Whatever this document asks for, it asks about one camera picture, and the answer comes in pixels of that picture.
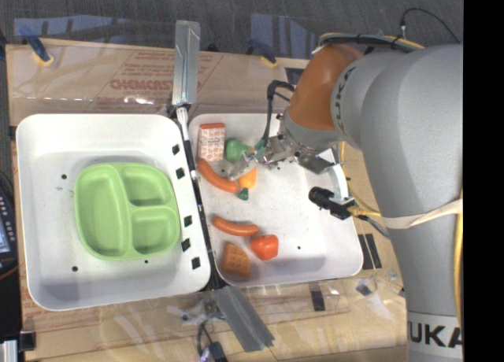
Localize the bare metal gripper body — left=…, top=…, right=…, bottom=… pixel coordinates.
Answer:
left=254, top=131, right=313, bottom=168

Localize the green pear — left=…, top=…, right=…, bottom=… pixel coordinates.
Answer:
left=224, top=139, right=252, bottom=164

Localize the orange carrot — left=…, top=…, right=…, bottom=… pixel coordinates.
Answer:
left=237, top=166, right=258, bottom=201

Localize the orange sausage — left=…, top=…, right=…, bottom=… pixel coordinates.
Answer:
left=211, top=215, right=261, bottom=238
left=196, top=157, right=240, bottom=194

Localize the orange and white carton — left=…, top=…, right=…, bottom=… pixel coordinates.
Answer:
left=197, top=122, right=227, bottom=163

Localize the white plastic tray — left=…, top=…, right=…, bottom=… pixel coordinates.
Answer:
left=187, top=112, right=365, bottom=289
left=15, top=113, right=212, bottom=312

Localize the red bell pepper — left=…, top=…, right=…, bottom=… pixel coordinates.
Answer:
left=250, top=234, right=280, bottom=262

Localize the brown waffle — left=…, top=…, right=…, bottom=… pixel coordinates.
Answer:
left=220, top=242, right=252, bottom=279

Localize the green divided plate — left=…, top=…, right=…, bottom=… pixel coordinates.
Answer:
left=73, top=162, right=182, bottom=262

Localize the brown cardboard board red print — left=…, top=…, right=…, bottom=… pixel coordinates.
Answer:
left=5, top=37, right=409, bottom=362

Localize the black cylinder on white bracket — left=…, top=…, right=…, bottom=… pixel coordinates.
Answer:
left=308, top=162, right=356, bottom=221

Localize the black block with thin wires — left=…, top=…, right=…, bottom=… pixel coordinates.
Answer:
left=207, top=341, right=228, bottom=362

